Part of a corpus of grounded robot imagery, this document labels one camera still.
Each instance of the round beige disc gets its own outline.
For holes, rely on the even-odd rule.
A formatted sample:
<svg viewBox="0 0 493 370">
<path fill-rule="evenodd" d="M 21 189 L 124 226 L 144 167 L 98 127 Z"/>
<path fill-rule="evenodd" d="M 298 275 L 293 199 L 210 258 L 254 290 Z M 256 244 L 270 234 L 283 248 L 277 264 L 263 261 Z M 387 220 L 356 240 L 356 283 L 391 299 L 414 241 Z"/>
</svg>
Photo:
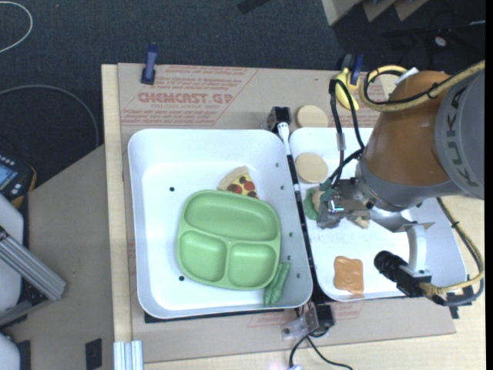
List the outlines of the round beige disc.
<svg viewBox="0 0 493 370">
<path fill-rule="evenodd" d="M 316 153 L 302 153 L 296 158 L 294 164 L 300 178 L 309 183 L 320 183 L 329 173 L 325 160 Z"/>
<path fill-rule="evenodd" d="M 328 127 L 329 117 L 317 106 L 306 105 L 298 109 L 296 121 L 299 127 Z"/>
</svg>

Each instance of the green plate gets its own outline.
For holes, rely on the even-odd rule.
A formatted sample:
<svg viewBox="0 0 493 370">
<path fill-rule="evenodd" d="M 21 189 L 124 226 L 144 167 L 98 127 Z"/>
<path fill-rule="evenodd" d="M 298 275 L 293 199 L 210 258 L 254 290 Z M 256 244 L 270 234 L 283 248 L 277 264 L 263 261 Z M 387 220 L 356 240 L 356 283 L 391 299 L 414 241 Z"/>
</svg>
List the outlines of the green plate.
<svg viewBox="0 0 493 370">
<path fill-rule="evenodd" d="M 231 289 L 268 285 L 280 255 L 280 222 L 266 202 L 222 190 L 194 193 L 179 219 L 176 252 L 195 281 Z"/>
</svg>

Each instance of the white tray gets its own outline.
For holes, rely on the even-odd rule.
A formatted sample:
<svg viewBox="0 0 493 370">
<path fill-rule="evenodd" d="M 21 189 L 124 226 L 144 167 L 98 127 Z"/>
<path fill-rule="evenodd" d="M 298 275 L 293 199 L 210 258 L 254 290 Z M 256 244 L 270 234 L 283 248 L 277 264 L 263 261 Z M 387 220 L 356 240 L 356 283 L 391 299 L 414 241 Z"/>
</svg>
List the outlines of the white tray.
<svg viewBox="0 0 493 370">
<path fill-rule="evenodd" d="M 360 129 L 362 140 L 366 143 L 372 129 Z M 344 129 L 349 156 L 358 149 L 353 129 Z M 313 152 L 324 158 L 328 167 L 329 177 L 339 164 L 336 130 L 333 128 L 302 128 L 295 130 L 290 137 L 290 148 L 293 158 L 304 152 Z M 354 176 L 356 161 L 345 166 L 342 178 Z M 300 180 L 302 198 L 308 189 L 316 184 L 304 183 Z M 455 284 L 464 281 L 466 271 L 457 241 L 450 228 L 446 216 L 435 199 L 426 200 L 419 208 L 412 208 L 404 214 L 408 220 L 420 223 L 434 222 L 427 229 L 427 269 L 433 273 L 432 282 L 438 286 Z M 381 275 L 374 266 L 375 255 L 382 251 L 390 251 L 409 258 L 409 244 L 406 233 L 391 233 L 389 230 L 370 222 L 368 229 L 362 229 L 348 220 L 342 220 L 334 229 L 321 229 L 315 220 L 307 217 L 307 229 L 310 246 L 314 256 L 317 280 L 322 291 L 337 301 L 354 301 L 374 298 L 390 298 L 402 296 L 395 283 Z M 337 256 L 360 259 L 364 269 L 364 293 L 352 294 L 334 286 L 334 260 Z"/>
<path fill-rule="evenodd" d="M 156 318 L 295 308 L 313 282 L 285 149 L 266 130 L 143 129 L 129 141 L 136 234 L 137 291 Z M 216 288 L 183 278 L 176 259 L 179 213 L 199 190 L 216 189 L 231 170 L 247 166 L 261 200 L 280 218 L 280 261 L 291 263 L 283 295 L 263 305 L 263 290 Z"/>
</svg>

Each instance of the toy bread slice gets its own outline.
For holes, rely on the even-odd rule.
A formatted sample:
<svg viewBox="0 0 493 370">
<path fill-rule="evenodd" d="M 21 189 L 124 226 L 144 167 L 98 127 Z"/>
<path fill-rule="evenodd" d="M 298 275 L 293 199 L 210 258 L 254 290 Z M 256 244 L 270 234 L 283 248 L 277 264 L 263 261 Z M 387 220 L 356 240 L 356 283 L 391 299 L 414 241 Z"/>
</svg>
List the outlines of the toy bread slice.
<svg viewBox="0 0 493 370">
<path fill-rule="evenodd" d="M 237 167 L 233 171 L 229 172 L 219 182 L 217 189 L 255 197 L 258 199 L 255 183 L 253 183 L 252 178 L 250 177 L 250 172 L 246 166 Z"/>
</svg>

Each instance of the dark floor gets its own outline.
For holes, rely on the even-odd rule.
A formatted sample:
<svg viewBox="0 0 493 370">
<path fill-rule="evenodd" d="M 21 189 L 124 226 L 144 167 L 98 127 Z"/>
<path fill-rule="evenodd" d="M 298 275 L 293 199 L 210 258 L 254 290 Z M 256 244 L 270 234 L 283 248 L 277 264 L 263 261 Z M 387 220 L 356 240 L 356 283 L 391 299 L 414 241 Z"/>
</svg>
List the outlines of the dark floor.
<svg viewBox="0 0 493 370">
<path fill-rule="evenodd" d="M 79 97 L 102 139 L 100 67 L 142 62 L 149 41 L 158 63 L 285 69 L 336 69 L 345 53 L 362 53 L 364 69 L 389 63 L 449 73 L 485 58 L 485 25 L 453 28 L 449 48 L 427 37 L 385 32 L 451 29 L 485 20 L 485 0 L 431 0 L 405 21 L 389 8 L 369 23 L 361 5 L 330 27 L 321 0 L 271 0 L 242 13 L 246 0 L 0 0 L 32 13 L 31 35 L 0 53 L 0 149 L 14 150 L 38 171 L 38 184 L 95 146 L 89 114 L 56 86 Z M 0 49 L 29 26 L 20 8 L 0 4 Z M 434 52 L 430 59 L 428 52 Z"/>
</svg>

